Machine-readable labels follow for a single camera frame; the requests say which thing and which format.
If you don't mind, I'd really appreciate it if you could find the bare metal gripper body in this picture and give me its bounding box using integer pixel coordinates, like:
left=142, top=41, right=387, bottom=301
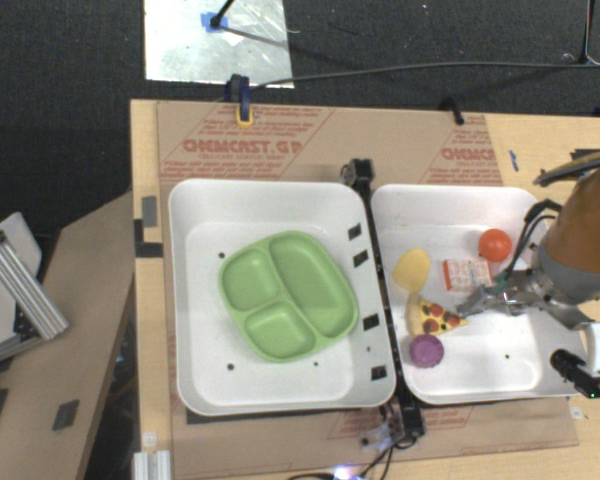
left=494, top=269, right=589, bottom=331

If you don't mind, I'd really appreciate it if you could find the orange and white carton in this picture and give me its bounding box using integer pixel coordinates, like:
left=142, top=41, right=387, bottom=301
left=441, top=258, right=494, bottom=292

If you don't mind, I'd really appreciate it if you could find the toy pizza slice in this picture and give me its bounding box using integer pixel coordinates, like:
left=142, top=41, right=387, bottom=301
left=404, top=294, right=470, bottom=339

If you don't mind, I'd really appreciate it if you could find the orange ball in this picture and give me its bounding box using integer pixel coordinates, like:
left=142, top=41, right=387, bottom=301
left=477, top=227, right=513, bottom=264

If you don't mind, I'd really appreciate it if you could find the white plastic tray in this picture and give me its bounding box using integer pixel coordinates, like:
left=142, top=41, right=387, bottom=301
left=369, top=183, right=582, bottom=406
left=167, top=177, right=398, bottom=417

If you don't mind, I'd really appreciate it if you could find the purple round toy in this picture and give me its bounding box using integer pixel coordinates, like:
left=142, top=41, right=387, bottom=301
left=408, top=333, right=446, bottom=369

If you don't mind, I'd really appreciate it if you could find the yellow toy lemon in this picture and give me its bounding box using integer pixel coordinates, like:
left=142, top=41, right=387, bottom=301
left=391, top=247, right=433, bottom=292

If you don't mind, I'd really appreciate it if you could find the thin black rod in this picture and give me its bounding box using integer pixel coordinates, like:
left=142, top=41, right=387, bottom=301
left=355, top=177, right=417, bottom=422

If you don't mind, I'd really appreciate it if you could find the green divided plate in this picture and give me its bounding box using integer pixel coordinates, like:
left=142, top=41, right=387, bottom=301
left=217, top=229, right=360, bottom=365

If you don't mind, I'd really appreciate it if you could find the brown cardboard board red print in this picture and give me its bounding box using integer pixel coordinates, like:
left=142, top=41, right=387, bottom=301
left=155, top=100, right=581, bottom=470

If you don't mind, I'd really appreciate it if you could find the black cylinder on white bracket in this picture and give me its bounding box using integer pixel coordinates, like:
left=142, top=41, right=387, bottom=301
left=550, top=320, right=600, bottom=400

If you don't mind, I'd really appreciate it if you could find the black block with thin wires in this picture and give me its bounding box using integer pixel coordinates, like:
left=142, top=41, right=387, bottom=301
left=341, top=157, right=377, bottom=186
left=388, top=401, right=427, bottom=443

